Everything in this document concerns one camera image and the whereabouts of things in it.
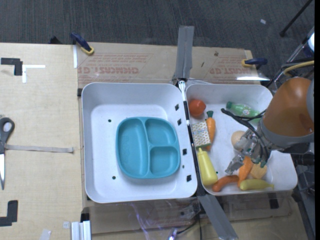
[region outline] robotic arm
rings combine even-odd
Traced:
[[[225,170],[227,174],[239,169],[245,156],[264,167],[273,150],[290,154],[309,150],[315,141],[314,84],[314,79],[294,77],[279,87],[257,130],[250,127],[234,145],[238,155]]]

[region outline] yellow cable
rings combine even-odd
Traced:
[[[302,67],[306,67],[306,66],[310,66],[310,65],[314,65],[314,64],[315,64],[315,61],[311,60],[311,61],[303,62],[303,63],[297,64],[297,65],[293,65],[293,66],[287,67],[283,71],[283,74],[288,76],[288,77],[292,77],[292,75],[288,73],[289,71],[295,70],[295,69],[298,69],[298,68],[302,68]]]

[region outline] egg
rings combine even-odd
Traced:
[[[237,130],[231,135],[232,146],[235,146],[235,144],[240,140],[240,138],[242,137],[242,135],[244,135],[244,133],[245,132],[243,130]]]

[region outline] scissors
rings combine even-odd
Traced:
[[[5,146],[15,123],[8,117],[0,118],[0,177],[2,190],[5,189]]]

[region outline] plastic bottle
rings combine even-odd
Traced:
[[[216,170],[206,151],[199,148],[197,153],[202,184],[213,185],[218,181]]]
[[[236,104],[231,101],[227,102],[226,108],[231,112],[233,112],[236,116],[240,116],[240,117],[255,117],[260,113],[259,111],[252,109],[248,105]],[[251,122],[253,123],[258,123],[259,121],[260,121],[260,118],[251,120]]]

